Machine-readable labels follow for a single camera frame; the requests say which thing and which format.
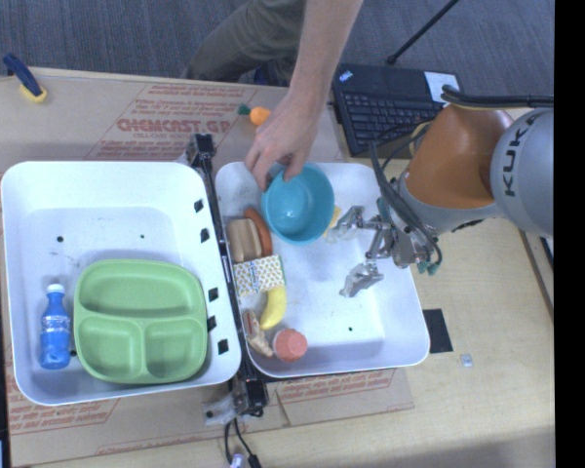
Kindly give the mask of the person's hand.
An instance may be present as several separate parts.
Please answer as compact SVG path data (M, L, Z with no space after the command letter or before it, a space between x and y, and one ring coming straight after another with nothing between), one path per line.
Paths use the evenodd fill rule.
M285 165L284 180L297 176L305 165L318 134L327 95L290 87L266 122L256 132L245 166L264 191L271 167Z

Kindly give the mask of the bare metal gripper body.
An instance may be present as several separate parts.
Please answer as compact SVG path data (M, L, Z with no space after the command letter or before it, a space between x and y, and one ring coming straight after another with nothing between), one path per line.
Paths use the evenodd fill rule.
M415 265L418 269L432 268L435 243L425 230L397 214L376 215L365 221L365 228L374 233L365 253L365 268L377 269L380 259L390 258L399 268Z

